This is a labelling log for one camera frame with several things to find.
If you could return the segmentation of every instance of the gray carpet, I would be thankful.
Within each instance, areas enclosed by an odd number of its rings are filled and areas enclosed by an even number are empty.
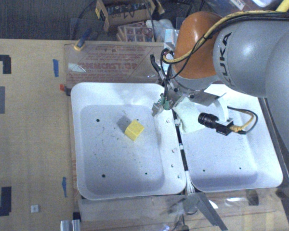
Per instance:
[[[0,39],[70,39],[71,22],[91,1],[0,0]],[[94,11],[83,18],[94,20]]]

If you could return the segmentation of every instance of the floor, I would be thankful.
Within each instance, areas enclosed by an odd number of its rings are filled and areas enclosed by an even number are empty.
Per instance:
[[[0,62],[0,87],[5,87],[5,112],[0,114],[0,211],[4,214],[0,231],[59,230],[61,220],[71,220],[73,212],[79,211],[73,198],[69,97],[59,85],[66,81],[64,44],[71,43],[62,40],[70,39],[75,18],[90,2],[0,0],[0,55],[12,58],[11,74],[2,74]],[[174,7],[174,11],[178,17],[184,16],[188,8]],[[89,10],[84,20],[91,20],[92,14]],[[113,35],[97,30],[99,40],[114,40]],[[53,59],[59,62],[59,77],[53,74]],[[3,190],[12,191],[10,206]],[[233,194],[242,197],[242,192],[208,194],[208,198],[219,206],[217,212],[229,230],[289,231],[275,192],[259,190],[260,204],[256,206],[246,201],[225,206],[226,198]],[[38,206],[38,212],[32,213],[32,206]],[[156,211],[165,215],[164,208]],[[91,217],[83,222],[82,230],[158,231],[163,225],[182,226],[177,216],[163,215],[162,221],[144,216],[132,222]],[[201,213],[185,217],[185,221],[190,230],[219,230]]]

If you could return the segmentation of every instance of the yellow foam block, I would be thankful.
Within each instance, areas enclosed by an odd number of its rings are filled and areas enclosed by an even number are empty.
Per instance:
[[[135,141],[138,136],[144,130],[144,126],[141,125],[137,120],[133,120],[129,126],[125,129],[124,134],[129,137],[132,141]]]

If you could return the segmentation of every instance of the cable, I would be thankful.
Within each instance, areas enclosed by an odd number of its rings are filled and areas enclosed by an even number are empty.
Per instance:
[[[163,60],[162,60],[162,59],[163,59],[164,53],[167,52],[167,51],[168,51],[167,48],[163,49],[162,52],[160,53],[160,58],[159,58],[160,68],[162,69],[163,74],[164,74],[165,76],[166,76],[166,73],[165,73],[164,68],[163,68]]]
[[[79,16],[78,16],[77,19],[81,19],[81,18],[84,16],[84,14],[86,13],[87,9],[90,8],[93,4],[95,4],[96,1],[97,1],[97,0],[93,0],[91,3],[89,3],[89,4],[87,5],[87,7],[85,7],[85,8],[82,10],[82,12],[79,14]],[[145,1],[145,0],[141,0],[141,1],[145,4],[145,7],[146,7],[146,9],[147,9],[147,11],[148,11],[148,13],[149,13],[150,20],[151,20],[151,23],[152,23],[153,41],[155,41],[155,39],[154,39],[155,30],[154,30],[153,18],[152,18],[152,14],[151,14],[151,11],[150,11],[149,6],[148,6],[148,2]],[[75,24],[75,26],[74,26],[73,33],[72,33],[72,36],[71,36],[71,40],[74,39],[74,36],[75,36],[77,27],[78,27],[78,21],[76,22],[76,24]]]
[[[258,19],[273,19],[273,17],[267,17],[270,15],[274,15],[275,17],[278,17],[278,19],[281,19],[282,17],[286,17],[289,19],[289,14],[283,13],[283,12],[277,12],[277,11],[264,11],[264,10],[257,10],[257,11],[247,11],[247,12],[236,12],[232,13],[230,15],[227,15],[226,17],[220,19],[217,23],[215,23],[203,36],[200,38],[200,40],[197,41],[193,49],[191,49],[189,52],[184,54],[181,57],[175,58],[175,59],[167,59],[165,56],[163,57],[163,61],[168,64],[173,64],[173,63],[178,63],[181,62],[182,60],[186,59],[189,57],[191,54],[195,53],[208,39],[212,38],[213,34],[216,32],[220,31],[225,23],[227,21],[232,21],[233,22],[238,22],[238,20],[234,19],[239,19],[241,17],[250,19],[252,16],[258,16]]]
[[[200,40],[198,40],[198,41],[196,42],[196,44],[195,44],[194,47],[192,48],[192,51],[195,49],[195,47],[197,46],[197,44],[198,44],[199,41],[200,41]],[[190,54],[188,55],[188,57],[187,57],[185,63],[183,64],[182,68],[181,68],[173,77],[171,77],[171,79],[176,78],[176,77],[185,69],[185,67],[186,67],[189,59],[191,58],[191,56],[192,56],[192,53],[190,53]]]
[[[227,106],[228,109],[231,109],[231,110],[235,110],[235,111],[239,111],[239,112],[242,112],[242,113],[245,113],[245,114],[248,114],[251,116],[251,118],[248,120],[247,123],[245,123],[244,125],[242,126],[236,126],[236,125],[232,125],[230,127],[230,129],[233,131],[233,132],[236,132],[238,134],[247,134],[249,133],[250,131],[252,131],[254,129],[254,127],[256,126],[257,122],[258,122],[258,116],[255,112],[251,111],[251,110],[246,110],[246,109],[237,109],[237,108],[233,108],[233,107],[230,107],[230,106]],[[246,128],[251,122],[252,120],[254,119],[254,117],[256,118],[254,124],[252,125],[252,127],[247,130],[247,131],[243,131],[244,128]]]

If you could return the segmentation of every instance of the cardboard box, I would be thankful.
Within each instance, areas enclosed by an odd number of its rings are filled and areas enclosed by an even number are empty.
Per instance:
[[[145,0],[151,14],[155,9],[152,0]],[[105,32],[115,31],[119,25],[150,19],[146,4],[141,0],[97,0],[95,13],[104,21]]]
[[[154,42],[152,28],[147,27],[145,22],[118,26],[117,39],[125,42]]]

